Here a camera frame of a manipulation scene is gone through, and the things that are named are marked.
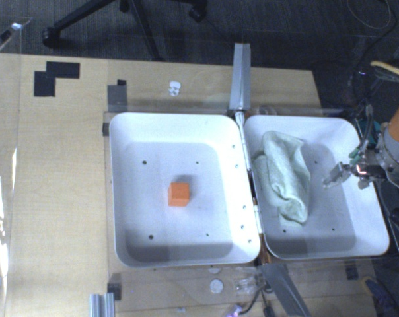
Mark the pale green towel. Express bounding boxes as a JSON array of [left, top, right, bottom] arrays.
[[250, 130, 312, 225]]

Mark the white plastic tray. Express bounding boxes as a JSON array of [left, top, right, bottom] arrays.
[[108, 112, 262, 269], [244, 114, 391, 262]]

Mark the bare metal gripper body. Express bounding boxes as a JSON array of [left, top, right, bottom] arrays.
[[350, 149, 399, 192]]

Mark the orange cube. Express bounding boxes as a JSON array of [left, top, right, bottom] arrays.
[[167, 182, 191, 207]]

